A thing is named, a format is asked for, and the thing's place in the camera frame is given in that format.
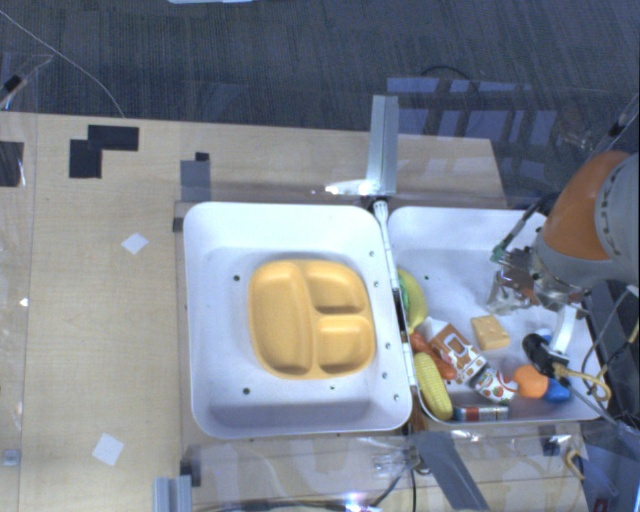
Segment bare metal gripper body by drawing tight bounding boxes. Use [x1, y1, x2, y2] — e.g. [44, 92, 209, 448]
[497, 246, 587, 312]

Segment yellow cheese wedge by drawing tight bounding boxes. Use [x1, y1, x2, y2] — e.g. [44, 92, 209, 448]
[470, 314, 512, 352]

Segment white plastic tray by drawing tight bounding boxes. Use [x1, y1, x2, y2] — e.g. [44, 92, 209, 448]
[182, 201, 414, 441]
[387, 205, 609, 427]

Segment white and brown carton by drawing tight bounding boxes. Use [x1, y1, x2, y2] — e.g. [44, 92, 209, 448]
[428, 321, 489, 387]

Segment orange ball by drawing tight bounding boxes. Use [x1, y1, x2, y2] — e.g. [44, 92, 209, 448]
[513, 364, 550, 400]

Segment yellow banana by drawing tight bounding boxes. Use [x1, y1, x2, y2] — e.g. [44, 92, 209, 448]
[397, 268, 429, 336]

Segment orange carrot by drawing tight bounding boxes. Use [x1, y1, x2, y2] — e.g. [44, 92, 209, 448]
[409, 330, 458, 382]

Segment blue rounded toy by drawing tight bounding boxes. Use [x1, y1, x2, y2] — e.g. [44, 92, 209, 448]
[542, 377, 573, 405]

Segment yellow corn cob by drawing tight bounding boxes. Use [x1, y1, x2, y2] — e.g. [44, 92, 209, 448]
[413, 351, 455, 422]

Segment yellow divided plate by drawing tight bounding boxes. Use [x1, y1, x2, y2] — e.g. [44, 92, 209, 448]
[247, 258, 378, 380]

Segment black cylinder on white bracket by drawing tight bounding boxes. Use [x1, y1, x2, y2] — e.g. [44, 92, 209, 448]
[521, 304, 577, 382]

